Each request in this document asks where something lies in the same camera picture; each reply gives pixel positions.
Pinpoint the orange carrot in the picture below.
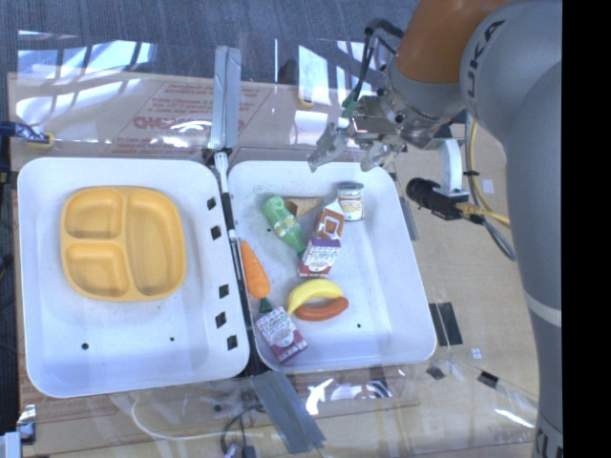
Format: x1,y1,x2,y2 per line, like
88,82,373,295
240,239,273,314

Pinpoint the maroon and white carton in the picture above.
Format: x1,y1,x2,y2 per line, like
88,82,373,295
255,305,308,364

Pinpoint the white plastic tray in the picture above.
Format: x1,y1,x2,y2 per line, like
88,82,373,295
226,159,438,374
16,156,251,399

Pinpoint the small soup can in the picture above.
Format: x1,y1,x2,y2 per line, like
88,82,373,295
336,181,366,222

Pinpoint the yellow banana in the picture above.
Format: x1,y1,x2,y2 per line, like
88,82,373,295
286,279,345,316

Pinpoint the brown pizza slice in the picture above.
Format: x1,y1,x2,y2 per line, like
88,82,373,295
284,197,325,218

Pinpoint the green plastic bottle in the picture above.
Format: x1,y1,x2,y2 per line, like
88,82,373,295
261,196,307,256

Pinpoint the black cylinder on white bracket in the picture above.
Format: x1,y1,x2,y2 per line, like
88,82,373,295
406,137,472,221

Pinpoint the orange divided plate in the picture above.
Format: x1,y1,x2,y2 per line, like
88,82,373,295
59,186,187,302

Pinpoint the purple and white carton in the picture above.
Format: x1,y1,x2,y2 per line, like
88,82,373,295
297,238,343,279

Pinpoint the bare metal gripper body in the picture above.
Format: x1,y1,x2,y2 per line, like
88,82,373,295
351,94,460,151

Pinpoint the orange sausage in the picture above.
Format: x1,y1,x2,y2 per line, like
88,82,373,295
294,296,350,323

